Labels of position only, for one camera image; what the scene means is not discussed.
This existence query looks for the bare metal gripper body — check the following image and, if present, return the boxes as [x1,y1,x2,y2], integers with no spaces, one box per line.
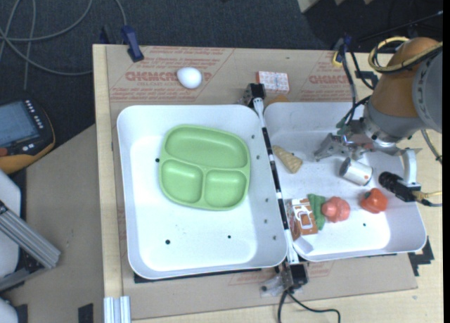
[337,119,400,156]

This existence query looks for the white can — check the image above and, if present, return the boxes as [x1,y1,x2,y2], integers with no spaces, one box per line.
[338,156,374,187]

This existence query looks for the beige waffle cone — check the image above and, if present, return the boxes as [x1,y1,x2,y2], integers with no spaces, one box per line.
[271,144,304,175]

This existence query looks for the orange bell pepper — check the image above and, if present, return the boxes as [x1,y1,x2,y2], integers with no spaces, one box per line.
[359,187,389,215]

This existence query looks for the thin black and white rod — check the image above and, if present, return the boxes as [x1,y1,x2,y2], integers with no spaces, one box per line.
[254,97,300,265]

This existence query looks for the green leafy vegetable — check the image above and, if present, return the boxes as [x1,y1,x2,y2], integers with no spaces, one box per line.
[306,193,328,232]

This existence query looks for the orange and white patterned box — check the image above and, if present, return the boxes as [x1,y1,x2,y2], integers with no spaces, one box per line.
[257,70,291,95]

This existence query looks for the white plastic tray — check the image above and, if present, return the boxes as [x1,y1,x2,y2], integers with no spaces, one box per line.
[262,101,428,263]
[116,103,290,281]

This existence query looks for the green divided plate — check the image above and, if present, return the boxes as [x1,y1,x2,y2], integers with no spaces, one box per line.
[158,124,252,212]

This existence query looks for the brown cardboard board red print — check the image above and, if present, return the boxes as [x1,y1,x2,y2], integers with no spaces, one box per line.
[105,44,419,321]

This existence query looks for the white egg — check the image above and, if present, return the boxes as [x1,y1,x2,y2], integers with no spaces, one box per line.
[176,66,204,89]

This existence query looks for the black cylinder on white bracket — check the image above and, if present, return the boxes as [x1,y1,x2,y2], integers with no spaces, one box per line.
[378,148,423,203]

